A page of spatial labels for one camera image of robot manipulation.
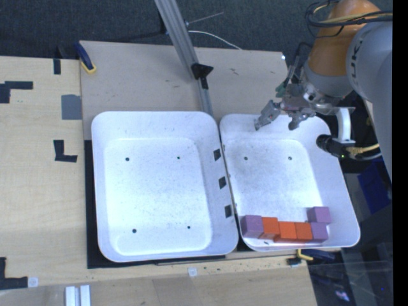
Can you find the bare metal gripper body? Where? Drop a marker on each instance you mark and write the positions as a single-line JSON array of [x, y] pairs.
[[298, 100]]

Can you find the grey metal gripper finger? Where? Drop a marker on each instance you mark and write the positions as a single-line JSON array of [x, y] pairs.
[[298, 119], [267, 115]]

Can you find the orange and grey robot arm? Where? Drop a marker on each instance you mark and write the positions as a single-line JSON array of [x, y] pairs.
[[369, 62]]

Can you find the white plastic tray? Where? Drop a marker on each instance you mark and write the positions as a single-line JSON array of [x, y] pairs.
[[156, 186], [274, 177]]

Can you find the purple cube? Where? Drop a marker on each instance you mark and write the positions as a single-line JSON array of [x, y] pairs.
[[319, 231], [252, 225], [320, 215]]

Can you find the orange cube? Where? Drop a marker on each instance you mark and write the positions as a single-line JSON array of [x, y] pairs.
[[303, 231], [287, 230], [271, 225]]

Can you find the brown cardboard board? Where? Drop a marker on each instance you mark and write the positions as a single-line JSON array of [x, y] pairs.
[[143, 81]]

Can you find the black cylinder on white bracket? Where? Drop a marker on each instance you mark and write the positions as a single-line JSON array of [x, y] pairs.
[[330, 145]]

